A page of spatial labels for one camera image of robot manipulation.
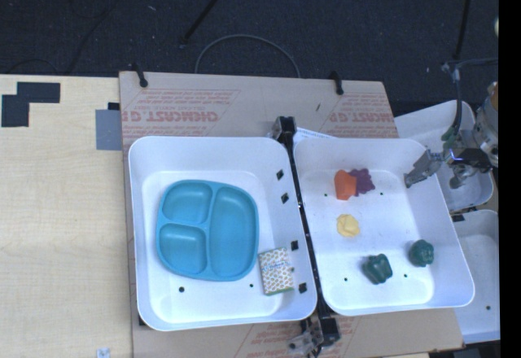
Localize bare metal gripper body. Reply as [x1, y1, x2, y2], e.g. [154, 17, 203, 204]
[445, 126, 500, 175]

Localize white plastic tray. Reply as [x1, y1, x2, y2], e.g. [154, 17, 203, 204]
[450, 208, 501, 345]
[291, 138, 476, 317]
[393, 99, 496, 213]
[128, 135, 318, 333]

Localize purple grapes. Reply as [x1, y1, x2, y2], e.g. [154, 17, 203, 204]
[348, 168, 376, 198]

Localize orange carrot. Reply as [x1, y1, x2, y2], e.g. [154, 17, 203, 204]
[334, 169, 359, 202]

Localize green broccoli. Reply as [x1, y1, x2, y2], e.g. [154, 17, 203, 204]
[408, 238, 436, 268]

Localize yellow lumpy toy food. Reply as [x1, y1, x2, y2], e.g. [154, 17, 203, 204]
[336, 213, 361, 238]

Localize green bell pepper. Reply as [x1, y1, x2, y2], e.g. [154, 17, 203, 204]
[361, 253, 394, 286]

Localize white paper sheet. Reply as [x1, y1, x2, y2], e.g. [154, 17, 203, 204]
[294, 126, 335, 142]

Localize thin black rod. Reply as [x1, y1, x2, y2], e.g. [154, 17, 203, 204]
[283, 132, 329, 323]

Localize yellow patterned carton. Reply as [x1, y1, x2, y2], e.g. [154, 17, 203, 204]
[257, 247, 296, 297]

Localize brown cardboard board red print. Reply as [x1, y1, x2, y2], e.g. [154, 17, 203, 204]
[118, 70, 466, 358]

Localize blue divided plate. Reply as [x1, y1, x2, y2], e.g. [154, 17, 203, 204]
[155, 179, 261, 283]

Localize black block with thin wires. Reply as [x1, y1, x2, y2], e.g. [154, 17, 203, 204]
[316, 314, 341, 348]
[271, 116, 297, 142]

